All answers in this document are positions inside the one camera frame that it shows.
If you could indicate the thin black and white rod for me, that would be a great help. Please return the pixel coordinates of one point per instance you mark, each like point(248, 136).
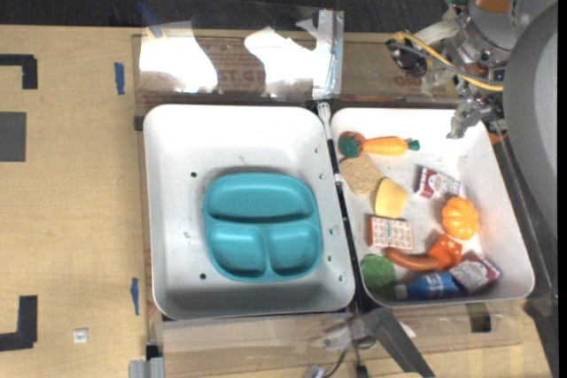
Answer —
point(340, 186)

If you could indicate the blue bottle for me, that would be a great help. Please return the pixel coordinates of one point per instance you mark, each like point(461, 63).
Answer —
point(432, 287)

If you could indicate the orange pumpkin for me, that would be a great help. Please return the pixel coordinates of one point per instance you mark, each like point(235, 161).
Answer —
point(460, 218)

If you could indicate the brown sausage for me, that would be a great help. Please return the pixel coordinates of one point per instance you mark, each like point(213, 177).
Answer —
point(409, 261)

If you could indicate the orange carton with star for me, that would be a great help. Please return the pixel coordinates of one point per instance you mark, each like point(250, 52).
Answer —
point(446, 251)

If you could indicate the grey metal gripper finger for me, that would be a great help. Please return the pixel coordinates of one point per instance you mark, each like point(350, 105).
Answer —
point(491, 110)
point(464, 117)

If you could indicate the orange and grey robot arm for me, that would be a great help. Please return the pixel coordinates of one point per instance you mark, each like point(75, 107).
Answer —
point(533, 110)

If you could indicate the white plastic tray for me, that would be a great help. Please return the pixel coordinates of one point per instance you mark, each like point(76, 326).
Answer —
point(496, 243)
point(177, 199)

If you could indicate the tan bread slice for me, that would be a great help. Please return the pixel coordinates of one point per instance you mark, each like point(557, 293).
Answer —
point(359, 175)

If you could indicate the red and white carton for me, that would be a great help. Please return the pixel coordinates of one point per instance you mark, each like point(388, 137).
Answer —
point(436, 183)
point(475, 274)

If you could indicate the small white square block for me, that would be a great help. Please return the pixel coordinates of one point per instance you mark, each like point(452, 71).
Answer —
point(80, 335)

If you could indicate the red strawberry green leaves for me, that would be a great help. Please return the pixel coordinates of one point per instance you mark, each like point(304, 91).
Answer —
point(350, 145)

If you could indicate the yellow wedge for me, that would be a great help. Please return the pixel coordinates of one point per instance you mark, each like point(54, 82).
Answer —
point(390, 198)

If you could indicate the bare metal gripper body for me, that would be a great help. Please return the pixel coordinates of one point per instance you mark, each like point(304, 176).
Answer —
point(480, 57)

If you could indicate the red and white flat packet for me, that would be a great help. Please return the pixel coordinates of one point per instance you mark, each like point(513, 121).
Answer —
point(390, 233)

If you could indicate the green lettuce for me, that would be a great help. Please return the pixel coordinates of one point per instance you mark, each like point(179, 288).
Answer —
point(377, 275)

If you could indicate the black cylinder on white bracket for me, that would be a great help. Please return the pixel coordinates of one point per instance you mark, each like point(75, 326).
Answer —
point(409, 57)

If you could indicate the orange carrot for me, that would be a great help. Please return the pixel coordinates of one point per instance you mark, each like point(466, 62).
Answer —
point(384, 146)

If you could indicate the blue divided plate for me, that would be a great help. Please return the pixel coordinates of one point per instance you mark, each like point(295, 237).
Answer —
point(261, 195)

